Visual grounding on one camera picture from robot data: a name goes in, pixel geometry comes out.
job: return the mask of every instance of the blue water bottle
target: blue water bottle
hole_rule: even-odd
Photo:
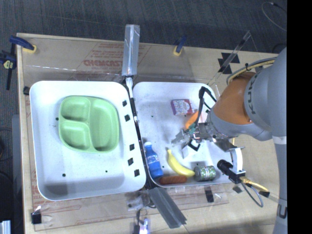
[[[162,177],[164,173],[161,169],[157,153],[155,153],[152,149],[152,143],[147,141],[144,143],[144,147],[145,147],[146,161],[147,161],[147,165],[148,165],[152,179]]]

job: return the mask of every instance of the green divided tray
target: green divided tray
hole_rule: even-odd
[[[59,109],[59,137],[70,149],[108,152],[119,142],[116,108],[107,100],[88,96],[66,97]]]

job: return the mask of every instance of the yellow cable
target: yellow cable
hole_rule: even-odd
[[[259,185],[259,184],[255,183],[255,182],[252,182],[250,179],[248,179],[248,178],[245,177],[245,176],[239,177],[239,179],[240,179],[244,184],[252,185],[252,186],[258,188],[259,190],[261,190],[261,191],[263,191],[263,192],[266,192],[266,193],[269,193],[269,192],[270,192],[270,191],[269,191],[267,188],[265,188],[264,186]]]
[[[31,54],[32,54],[32,53],[36,52],[36,50],[37,50],[37,46],[36,46],[36,45],[34,45],[34,44],[33,44],[33,47],[34,47],[34,49],[33,49],[33,50],[23,48],[23,51],[25,51],[25,52],[28,52],[28,53],[31,53]]]
[[[228,84],[230,84],[230,82],[237,76],[245,73],[246,71],[250,71],[251,69],[253,68],[256,68],[256,67],[261,67],[263,65],[268,65],[268,64],[272,64],[274,63],[275,60],[268,60],[268,61],[265,61],[265,62],[261,62],[261,63],[257,63],[255,65],[252,65],[250,67],[247,67],[247,68],[242,68],[241,70],[239,70],[237,73],[234,73],[232,76],[230,76],[228,78]]]

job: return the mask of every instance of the white sink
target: white sink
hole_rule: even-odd
[[[59,107],[67,96],[111,102],[119,119],[119,143],[108,153],[67,148],[59,138]],[[127,90],[116,82],[39,81],[30,89],[38,189],[48,200],[68,200],[140,190],[146,173]]]

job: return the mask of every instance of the gray floor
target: gray floor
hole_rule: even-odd
[[[279,53],[287,42],[287,13],[265,2],[287,10],[287,0],[0,0],[0,49],[9,52],[9,37],[17,32],[123,40],[124,26],[138,24],[141,42],[174,44],[186,35],[186,46],[232,50],[250,30],[242,50]],[[0,172],[12,180],[6,129],[18,114],[16,71],[9,91],[6,79],[0,67]]]

